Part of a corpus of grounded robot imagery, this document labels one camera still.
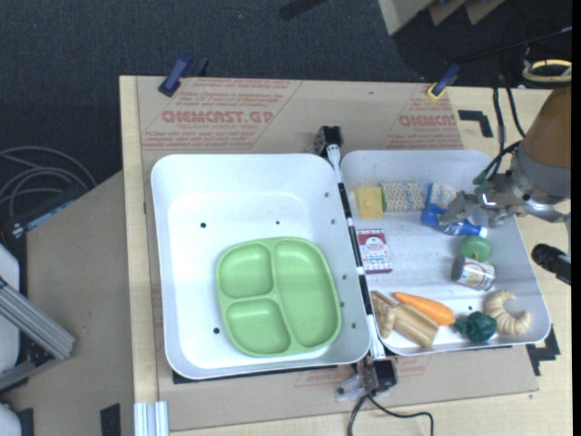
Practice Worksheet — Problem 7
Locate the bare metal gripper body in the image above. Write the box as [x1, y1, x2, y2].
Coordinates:
[473, 172, 530, 218]

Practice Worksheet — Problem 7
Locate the white and blue carton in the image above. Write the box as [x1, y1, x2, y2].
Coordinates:
[424, 182, 458, 209]

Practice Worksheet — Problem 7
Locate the blue and white bottle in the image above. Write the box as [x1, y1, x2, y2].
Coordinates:
[419, 201, 489, 238]

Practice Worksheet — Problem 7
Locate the green apple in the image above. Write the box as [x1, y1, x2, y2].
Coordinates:
[457, 234, 493, 263]

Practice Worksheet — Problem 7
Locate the patterned white packet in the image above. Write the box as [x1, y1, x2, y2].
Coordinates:
[379, 180, 427, 213]

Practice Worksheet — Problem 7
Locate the small white can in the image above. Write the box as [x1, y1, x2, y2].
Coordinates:
[450, 254, 497, 292]

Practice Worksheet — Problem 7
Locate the white plastic tray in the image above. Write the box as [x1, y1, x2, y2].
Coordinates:
[339, 148, 552, 358]
[150, 153, 373, 381]

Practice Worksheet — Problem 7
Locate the yellow block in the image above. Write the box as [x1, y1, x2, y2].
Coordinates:
[354, 185, 385, 221]

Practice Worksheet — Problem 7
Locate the red and white carton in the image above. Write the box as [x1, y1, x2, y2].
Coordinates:
[355, 227, 394, 275]

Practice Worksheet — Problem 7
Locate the beige croissant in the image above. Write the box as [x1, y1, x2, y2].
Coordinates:
[482, 289, 533, 336]

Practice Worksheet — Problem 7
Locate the orange carrot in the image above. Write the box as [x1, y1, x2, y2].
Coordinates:
[392, 291, 457, 327]

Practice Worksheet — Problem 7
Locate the thin black and white rod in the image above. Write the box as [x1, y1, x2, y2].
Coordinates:
[326, 144, 386, 360]

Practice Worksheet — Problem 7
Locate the green broccoli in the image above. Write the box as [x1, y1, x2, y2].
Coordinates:
[454, 311, 498, 343]

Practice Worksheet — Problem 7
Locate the tan hot dog bun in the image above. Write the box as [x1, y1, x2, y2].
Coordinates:
[390, 302, 440, 349]

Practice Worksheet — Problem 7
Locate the beige pizza slice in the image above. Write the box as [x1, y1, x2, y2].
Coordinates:
[369, 289, 399, 340]

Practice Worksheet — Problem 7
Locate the green divided plate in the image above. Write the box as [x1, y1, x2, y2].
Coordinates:
[214, 235, 343, 359]

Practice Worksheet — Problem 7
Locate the brown cardboard board red print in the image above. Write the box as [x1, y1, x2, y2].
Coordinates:
[135, 76, 541, 431]

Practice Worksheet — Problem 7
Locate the black cylinder on white bracket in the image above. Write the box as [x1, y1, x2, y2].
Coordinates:
[521, 196, 573, 286]

